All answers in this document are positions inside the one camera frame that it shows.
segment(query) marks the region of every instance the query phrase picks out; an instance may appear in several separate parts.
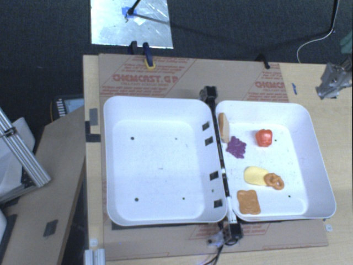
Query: yellow toy potato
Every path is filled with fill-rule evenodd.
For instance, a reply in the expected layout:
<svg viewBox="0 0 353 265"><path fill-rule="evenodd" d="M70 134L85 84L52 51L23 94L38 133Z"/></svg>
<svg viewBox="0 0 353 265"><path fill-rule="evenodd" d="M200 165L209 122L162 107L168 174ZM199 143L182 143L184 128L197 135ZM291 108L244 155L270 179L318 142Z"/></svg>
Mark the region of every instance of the yellow toy potato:
<svg viewBox="0 0 353 265"><path fill-rule="evenodd" d="M269 171L260 167L248 167L244 171L244 180L250 184L256 184L257 186L266 186L264 181L264 176L267 175Z"/></svg>

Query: white tray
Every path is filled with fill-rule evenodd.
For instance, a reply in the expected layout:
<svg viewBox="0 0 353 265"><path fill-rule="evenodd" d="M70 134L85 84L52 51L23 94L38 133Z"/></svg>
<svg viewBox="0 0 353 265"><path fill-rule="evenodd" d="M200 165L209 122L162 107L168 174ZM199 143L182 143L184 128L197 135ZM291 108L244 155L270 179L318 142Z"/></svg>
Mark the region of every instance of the white tray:
<svg viewBox="0 0 353 265"><path fill-rule="evenodd" d="M327 218L335 200L308 112L300 105L224 101L231 135L247 144L243 159L222 144L231 207L246 221ZM217 222L227 213L209 107L199 100L116 96L104 105L107 208L119 225ZM274 141L258 147L255 133ZM246 167L274 172L283 190L244 181ZM238 190L257 192L261 213L239 211Z"/></svg>
<svg viewBox="0 0 353 265"><path fill-rule="evenodd" d="M230 136L247 144L243 159L237 159L222 144L232 208L245 221L328 218L336 203L307 110L294 103L223 101L216 113L225 113ZM259 147L255 133L270 129L269 147ZM244 170L257 166L281 176L283 190L248 184ZM256 191L261 213L242 214L237 192Z"/></svg>

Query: red tomato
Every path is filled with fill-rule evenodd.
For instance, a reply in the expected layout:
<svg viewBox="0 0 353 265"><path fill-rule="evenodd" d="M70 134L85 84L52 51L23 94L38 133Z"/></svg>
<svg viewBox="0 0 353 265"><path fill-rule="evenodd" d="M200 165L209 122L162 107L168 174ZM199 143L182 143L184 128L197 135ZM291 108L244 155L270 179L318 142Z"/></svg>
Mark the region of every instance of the red tomato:
<svg viewBox="0 0 353 265"><path fill-rule="evenodd" d="M259 130L256 134L256 141L261 147L268 147L272 144L272 131L271 130Z"/></svg>

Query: green object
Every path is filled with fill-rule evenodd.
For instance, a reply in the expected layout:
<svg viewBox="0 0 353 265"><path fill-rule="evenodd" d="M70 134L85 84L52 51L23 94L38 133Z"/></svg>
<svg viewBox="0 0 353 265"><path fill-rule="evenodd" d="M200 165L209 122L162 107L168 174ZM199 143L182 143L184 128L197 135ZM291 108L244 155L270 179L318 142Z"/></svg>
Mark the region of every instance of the green object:
<svg viewBox="0 0 353 265"><path fill-rule="evenodd" d="M341 53L342 54L352 54L352 34L351 30L344 38L341 39Z"/></svg>

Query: pretzel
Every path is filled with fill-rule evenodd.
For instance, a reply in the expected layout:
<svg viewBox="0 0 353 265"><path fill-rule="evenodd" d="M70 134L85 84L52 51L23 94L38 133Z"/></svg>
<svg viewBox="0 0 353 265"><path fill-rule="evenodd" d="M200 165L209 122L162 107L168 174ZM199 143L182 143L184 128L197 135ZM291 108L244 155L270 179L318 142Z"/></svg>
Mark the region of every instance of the pretzel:
<svg viewBox="0 0 353 265"><path fill-rule="evenodd" d="M269 187L274 189L281 190L285 187L285 183L282 178L275 173L269 173L264 176L264 181Z"/></svg>

